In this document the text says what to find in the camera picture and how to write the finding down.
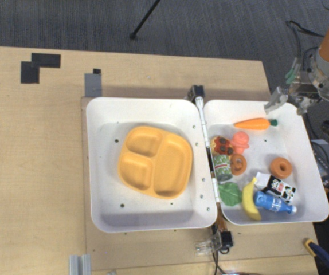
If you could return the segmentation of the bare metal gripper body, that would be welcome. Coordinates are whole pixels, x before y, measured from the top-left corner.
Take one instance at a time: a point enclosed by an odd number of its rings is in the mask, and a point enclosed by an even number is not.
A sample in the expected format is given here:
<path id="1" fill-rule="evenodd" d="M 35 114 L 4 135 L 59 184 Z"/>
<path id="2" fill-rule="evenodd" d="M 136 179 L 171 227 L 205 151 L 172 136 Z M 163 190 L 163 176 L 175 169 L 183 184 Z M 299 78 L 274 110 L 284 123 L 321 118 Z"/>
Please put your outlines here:
<path id="1" fill-rule="evenodd" d="M 329 72 L 317 66 L 310 71 L 299 71 L 289 86 L 289 95 L 300 108 L 307 108 L 320 100 L 329 102 Z"/>

